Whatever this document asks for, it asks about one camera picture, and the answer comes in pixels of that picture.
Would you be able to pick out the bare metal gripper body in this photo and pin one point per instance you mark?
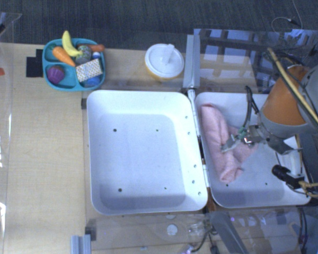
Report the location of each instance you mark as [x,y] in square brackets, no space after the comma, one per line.
[257,134]

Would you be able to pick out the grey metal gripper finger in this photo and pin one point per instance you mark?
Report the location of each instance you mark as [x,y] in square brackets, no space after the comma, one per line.
[229,145]
[235,136]

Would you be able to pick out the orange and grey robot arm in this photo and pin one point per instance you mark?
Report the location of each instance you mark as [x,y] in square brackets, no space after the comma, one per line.
[283,107]

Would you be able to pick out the pink folded cloth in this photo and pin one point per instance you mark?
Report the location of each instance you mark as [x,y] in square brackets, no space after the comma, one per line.
[217,134]

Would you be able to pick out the white plastic tray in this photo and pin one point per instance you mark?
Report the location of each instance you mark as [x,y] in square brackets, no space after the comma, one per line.
[254,186]
[145,152]

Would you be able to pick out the yellow cup with white lid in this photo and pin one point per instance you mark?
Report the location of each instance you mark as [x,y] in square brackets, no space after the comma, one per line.
[164,61]

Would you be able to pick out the patterned white and yellow carton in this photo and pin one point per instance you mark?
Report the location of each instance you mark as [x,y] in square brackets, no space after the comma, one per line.
[89,70]

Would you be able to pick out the small white and blue bottle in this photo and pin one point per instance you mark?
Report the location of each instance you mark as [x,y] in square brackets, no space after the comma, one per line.
[96,55]

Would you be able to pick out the orange-brown sausage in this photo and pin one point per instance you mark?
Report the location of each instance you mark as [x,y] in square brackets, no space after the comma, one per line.
[97,47]

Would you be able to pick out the small grey can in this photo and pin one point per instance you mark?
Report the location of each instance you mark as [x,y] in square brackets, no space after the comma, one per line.
[83,54]

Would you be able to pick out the blue divided plate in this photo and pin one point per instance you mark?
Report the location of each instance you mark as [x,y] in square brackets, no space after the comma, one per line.
[69,81]

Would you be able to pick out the yellow banana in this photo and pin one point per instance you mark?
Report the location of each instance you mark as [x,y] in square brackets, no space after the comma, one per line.
[68,46]

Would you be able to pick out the orange carrot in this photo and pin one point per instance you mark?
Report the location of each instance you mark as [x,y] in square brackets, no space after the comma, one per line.
[62,55]

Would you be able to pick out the black cylinder on white bracket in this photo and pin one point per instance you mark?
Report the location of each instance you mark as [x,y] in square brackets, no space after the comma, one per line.
[283,172]

